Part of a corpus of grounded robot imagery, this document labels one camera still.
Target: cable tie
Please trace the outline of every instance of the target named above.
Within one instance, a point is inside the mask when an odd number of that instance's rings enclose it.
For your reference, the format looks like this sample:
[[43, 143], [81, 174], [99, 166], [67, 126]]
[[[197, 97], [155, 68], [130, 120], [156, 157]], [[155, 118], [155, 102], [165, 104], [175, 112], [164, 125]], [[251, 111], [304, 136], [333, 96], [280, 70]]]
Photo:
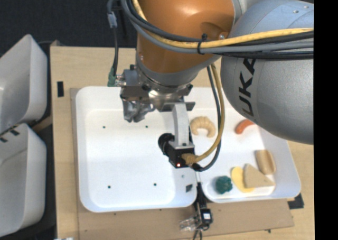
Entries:
[[197, 45], [197, 53], [198, 53], [199, 55], [204, 55], [204, 53], [201, 53], [200, 47], [201, 47], [201, 43], [202, 43], [202, 42], [205, 42], [207, 38], [208, 38], [208, 35], [207, 35], [206, 33], [203, 33], [203, 34], [202, 34], [202, 40], [199, 41], [199, 44]]

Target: orange toy food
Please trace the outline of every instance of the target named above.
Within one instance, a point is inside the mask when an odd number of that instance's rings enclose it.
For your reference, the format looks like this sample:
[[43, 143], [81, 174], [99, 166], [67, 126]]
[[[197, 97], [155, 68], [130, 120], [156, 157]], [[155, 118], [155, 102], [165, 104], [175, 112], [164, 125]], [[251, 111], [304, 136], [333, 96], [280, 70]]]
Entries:
[[248, 120], [248, 119], [244, 119], [242, 120], [235, 128], [235, 133], [236, 134], [242, 134], [244, 129], [247, 128], [249, 125], [254, 124], [252, 121]]

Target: empty white tray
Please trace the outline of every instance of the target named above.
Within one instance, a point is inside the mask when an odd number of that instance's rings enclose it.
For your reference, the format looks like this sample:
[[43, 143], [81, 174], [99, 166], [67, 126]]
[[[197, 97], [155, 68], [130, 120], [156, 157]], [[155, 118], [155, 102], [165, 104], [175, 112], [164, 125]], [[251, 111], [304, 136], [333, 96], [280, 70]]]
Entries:
[[[196, 198], [195, 172], [175, 169], [158, 147], [163, 133], [174, 133], [172, 113], [154, 111], [139, 123], [123, 118], [120, 88], [86, 87], [76, 94], [74, 108], [78, 151], [79, 194], [83, 205], [94, 212], [175, 208], [193, 204]], [[215, 104], [210, 88], [193, 88], [186, 101], [195, 101], [189, 112], [192, 120], [208, 116], [216, 124]], [[243, 117], [226, 100], [226, 129], [216, 164], [200, 174], [205, 195], [214, 202], [289, 198], [299, 194], [301, 184], [287, 142], [258, 126], [249, 126], [242, 135], [234, 127]], [[193, 136], [196, 153], [209, 148], [215, 137]], [[271, 178], [276, 188], [258, 188], [242, 193], [236, 186], [219, 195], [216, 177], [228, 175], [232, 167], [250, 163], [257, 167], [254, 151], [269, 149], [277, 172]], [[212, 156], [200, 162], [207, 164]], [[186, 192], [187, 186], [193, 188]]]
[[44, 212], [46, 146], [26, 125], [0, 141], [0, 237], [38, 222]]
[[47, 106], [47, 57], [25, 35], [0, 58], [0, 133], [40, 119]]

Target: cable connector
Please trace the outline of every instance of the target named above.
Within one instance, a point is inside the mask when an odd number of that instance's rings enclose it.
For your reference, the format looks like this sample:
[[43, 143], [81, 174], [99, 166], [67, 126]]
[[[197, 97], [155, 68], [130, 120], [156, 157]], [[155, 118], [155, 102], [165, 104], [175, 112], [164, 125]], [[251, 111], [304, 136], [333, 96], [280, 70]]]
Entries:
[[117, 18], [115, 16], [115, 13], [110, 12], [107, 14], [107, 16], [110, 28], [112, 29], [113, 27], [117, 27]]

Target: toy broccoli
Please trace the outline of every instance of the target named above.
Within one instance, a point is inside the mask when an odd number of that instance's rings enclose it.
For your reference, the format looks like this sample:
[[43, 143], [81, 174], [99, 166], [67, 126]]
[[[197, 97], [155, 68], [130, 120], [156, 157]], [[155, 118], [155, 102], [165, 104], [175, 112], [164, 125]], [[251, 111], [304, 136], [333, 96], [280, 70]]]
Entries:
[[216, 190], [220, 194], [229, 192], [232, 189], [231, 179], [228, 176], [220, 176], [216, 180]]

